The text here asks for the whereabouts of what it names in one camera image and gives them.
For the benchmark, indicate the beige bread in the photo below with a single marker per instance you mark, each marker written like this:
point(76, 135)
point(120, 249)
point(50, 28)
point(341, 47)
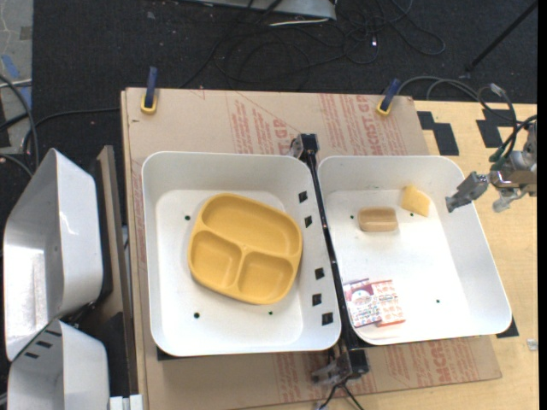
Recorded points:
point(378, 219)

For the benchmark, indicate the brown cardboard board red print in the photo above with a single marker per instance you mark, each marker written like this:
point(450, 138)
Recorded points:
point(239, 118)

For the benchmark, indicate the orange and white packet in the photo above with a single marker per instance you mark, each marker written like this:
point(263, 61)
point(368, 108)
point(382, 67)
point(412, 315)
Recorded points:
point(391, 301)

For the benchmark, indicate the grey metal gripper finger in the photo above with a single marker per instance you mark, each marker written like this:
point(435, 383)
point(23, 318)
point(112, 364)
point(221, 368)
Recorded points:
point(506, 199)
point(468, 190)

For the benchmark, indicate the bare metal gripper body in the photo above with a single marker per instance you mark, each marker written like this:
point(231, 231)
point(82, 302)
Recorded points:
point(519, 173)

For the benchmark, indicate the yellow divided plate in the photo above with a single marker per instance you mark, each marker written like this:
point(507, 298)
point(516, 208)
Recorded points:
point(245, 246)

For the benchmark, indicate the thin black rod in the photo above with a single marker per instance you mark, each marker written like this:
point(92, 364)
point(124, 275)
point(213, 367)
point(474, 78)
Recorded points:
point(331, 246)

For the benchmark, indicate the white plastic tray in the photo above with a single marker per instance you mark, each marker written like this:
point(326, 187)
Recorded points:
point(427, 263)
point(51, 246)
point(64, 370)
point(171, 271)

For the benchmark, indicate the white and maroon packet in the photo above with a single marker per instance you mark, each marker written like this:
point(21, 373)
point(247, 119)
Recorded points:
point(361, 303)

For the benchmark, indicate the yellow cheese wedge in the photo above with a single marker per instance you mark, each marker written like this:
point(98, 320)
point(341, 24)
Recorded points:
point(415, 201)

